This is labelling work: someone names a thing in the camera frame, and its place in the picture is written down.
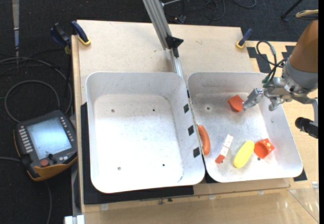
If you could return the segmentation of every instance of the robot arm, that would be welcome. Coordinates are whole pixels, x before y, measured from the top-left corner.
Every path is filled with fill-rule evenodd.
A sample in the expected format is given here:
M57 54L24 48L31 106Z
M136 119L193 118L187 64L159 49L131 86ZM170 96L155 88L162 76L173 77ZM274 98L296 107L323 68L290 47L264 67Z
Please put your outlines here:
M282 66L281 77L267 78L264 83L264 89L255 88L249 94L243 109L256 105L264 96L271 101L269 110L292 100L313 104L314 121L298 118L295 125L318 138L318 100L307 96L318 88L318 20L313 20L298 39L291 56Z

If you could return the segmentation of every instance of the black floor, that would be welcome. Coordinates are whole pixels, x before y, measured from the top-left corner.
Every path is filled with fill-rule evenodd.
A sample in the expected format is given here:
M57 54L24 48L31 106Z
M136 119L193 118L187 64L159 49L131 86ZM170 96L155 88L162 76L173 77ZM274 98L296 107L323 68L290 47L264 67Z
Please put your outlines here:
M170 23L183 20L184 24L235 26L241 27L243 33L251 28L250 40L296 42L309 21L294 15L318 9L318 0L303 0L287 15L288 21L282 20L281 15L296 1L185 0L166 6L165 12ZM4 60L16 55L12 17L12 0L0 0L0 157L17 158L13 142L15 122L4 106L4 97L11 87L24 80L45 81L59 93L60 109L69 109L68 94L64 97L64 79L53 70L62 69L66 75L68 68L68 55L50 35L54 23L60 23L71 34L69 24L75 19L131 22L150 22L150 19L142 0L20 0L20 56L34 55L50 66L28 61L20 63L17 69L15 60ZM29 84L17 90L8 98L8 109L19 121L56 109L53 94L44 86ZM7 160L0 160L0 177L0 223L46 223L50 209L46 185L32 181L19 163ZM50 179L48 185L52 192L49 223L63 223L64 216L72 215L70 171Z

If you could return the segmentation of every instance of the black bracket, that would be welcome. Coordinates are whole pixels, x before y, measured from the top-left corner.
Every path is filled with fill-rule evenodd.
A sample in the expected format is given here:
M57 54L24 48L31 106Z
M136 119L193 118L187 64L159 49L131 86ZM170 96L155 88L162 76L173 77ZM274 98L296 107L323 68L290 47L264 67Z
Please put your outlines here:
M178 46L180 46L182 44L183 40L169 35L166 37L166 41L167 41L168 47L173 50L174 56L179 57Z

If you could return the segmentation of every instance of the blue and yellow clamp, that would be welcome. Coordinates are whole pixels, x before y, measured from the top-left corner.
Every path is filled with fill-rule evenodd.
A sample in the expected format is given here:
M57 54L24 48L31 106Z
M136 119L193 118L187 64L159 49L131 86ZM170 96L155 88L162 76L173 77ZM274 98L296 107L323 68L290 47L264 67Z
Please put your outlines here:
M245 45L245 41L250 38L252 35L252 29L249 28L249 30L244 34L243 38L236 42L236 47L242 49Z
M78 40L84 46L90 45L91 43L90 39L87 37L84 30L76 21L71 22L71 27L73 29L73 33L76 33L78 35L77 37ZM66 53L70 53L70 49L71 49L70 36L62 29L59 23L55 23L54 26L51 28L51 36L56 43L58 43L59 45L65 48Z

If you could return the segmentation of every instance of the wooden table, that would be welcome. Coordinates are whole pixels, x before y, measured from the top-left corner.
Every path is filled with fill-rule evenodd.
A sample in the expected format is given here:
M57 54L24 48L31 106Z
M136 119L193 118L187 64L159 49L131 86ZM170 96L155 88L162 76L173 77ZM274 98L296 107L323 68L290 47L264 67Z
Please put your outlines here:
M193 196L84 204L80 106L86 102L87 76L95 71L150 72L173 71L173 68L170 54L162 49L151 23L86 20L78 23L91 39L91 44L86 47L72 36L80 211L86 223L317 223L312 217L316 217L316 211L310 214L303 202L308 201L308 205L318 202L311 193L314 189L312 182L318 183L318 140L295 127L297 117L313 119L313 109L294 101L283 106L307 180L202 181L194 185ZM184 39L179 53L185 82L198 71L259 71L247 48L235 47L242 38L238 27L170 25L170 29L173 36ZM246 46L255 47L256 43L248 41ZM277 54L284 52L286 45L296 44L271 43ZM260 49L262 53L269 52L265 45L260 45ZM307 194L312 196L298 197L300 203L296 199L299 190L310 191Z

